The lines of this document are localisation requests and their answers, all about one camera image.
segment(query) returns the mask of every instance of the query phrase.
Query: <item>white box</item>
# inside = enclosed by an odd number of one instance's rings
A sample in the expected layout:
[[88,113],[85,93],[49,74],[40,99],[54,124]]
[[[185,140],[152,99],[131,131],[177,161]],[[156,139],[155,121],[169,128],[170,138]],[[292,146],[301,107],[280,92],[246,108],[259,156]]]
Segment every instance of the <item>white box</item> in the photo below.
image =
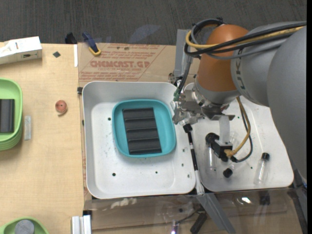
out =
[[0,64],[42,58],[39,37],[14,39],[4,42],[0,48]]

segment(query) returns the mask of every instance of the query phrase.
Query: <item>wooden surface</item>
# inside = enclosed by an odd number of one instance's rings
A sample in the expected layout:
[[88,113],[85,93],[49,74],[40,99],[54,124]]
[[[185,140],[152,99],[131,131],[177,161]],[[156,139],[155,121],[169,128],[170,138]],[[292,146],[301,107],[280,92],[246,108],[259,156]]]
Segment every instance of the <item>wooden surface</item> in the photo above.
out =
[[[71,217],[83,210],[78,71],[72,45],[42,47],[42,59],[0,66],[0,77],[20,85],[23,117],[32,120],[31,139],[23,135],[0,152],[0,226],[32,216],[51,234],[70,233]],[[60,99],[68,106],[62,116],[55,111]]]
[[[23,140],[23,135],[13,149],[0,152],[0,226],[18,217],[32,216],[51,234],[69,234],[71,217],[81,216],[84,207],[78,68],[74,67],[72,45],[42,44],[42,47],[42,59],[0,66],[0,77],[13,79],[21,86],[23,116],[32,118],[31,139]],[[56,51],[61,54],[58,58],[53,56]],[[158,67],[164,69],[166,64],[172,67],[174,55],[169,52],[164,55],[168,58],[160,60]],[[168,69],[162,74],[169,73],[171,68]],[[145,73],[146,80],[153,78],[151,71]],[[68,105],[62,116],[55,111],[55,103],[60,99]],[[229,219],[237,233],[301,233],[291,199],[286,196],[283,203],[274,205],[277,206],[274,213],[259,206],[255,212],[234,214]],[[159,214],[155,209],[152,211],[151,215]],[[116,218],[107,212],[106,221],[110,216]],[[196,215],[183,222],[179,233],[190,233],[195,219]],[[94,233],[169,233],[170,226],[113,228]],[[218,230],[208,219],[200,233],[226,232]]]

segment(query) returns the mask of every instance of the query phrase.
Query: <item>stack of green trays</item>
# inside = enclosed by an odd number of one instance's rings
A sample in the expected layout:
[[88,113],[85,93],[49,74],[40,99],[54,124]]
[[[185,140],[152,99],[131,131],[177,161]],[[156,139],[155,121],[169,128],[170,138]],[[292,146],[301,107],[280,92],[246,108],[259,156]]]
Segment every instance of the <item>stack of green trays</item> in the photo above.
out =
[[9,133],[0,132],[0,151],[3,151],[17,145],[22,136],[23,96],[20,86],[13,80],[0,78],[0,99],[14,100],[13,131]]

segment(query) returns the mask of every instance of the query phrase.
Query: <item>black bottle cap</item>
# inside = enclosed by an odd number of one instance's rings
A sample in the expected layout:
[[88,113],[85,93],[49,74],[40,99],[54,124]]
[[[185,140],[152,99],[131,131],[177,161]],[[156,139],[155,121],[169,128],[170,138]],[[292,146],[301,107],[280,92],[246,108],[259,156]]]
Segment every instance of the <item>black bottle cap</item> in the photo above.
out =
[[223,171],[223,175],[224,175],[226,178],[231,177],[232,174],[233,174],[233,171],[232,171],[230,168],[227,168],[226,170]]
[[263,153],[262,156],[261,156],[262,159],[265,159],[267,161],[269,161],[270,159],[270,155],[268,153]]

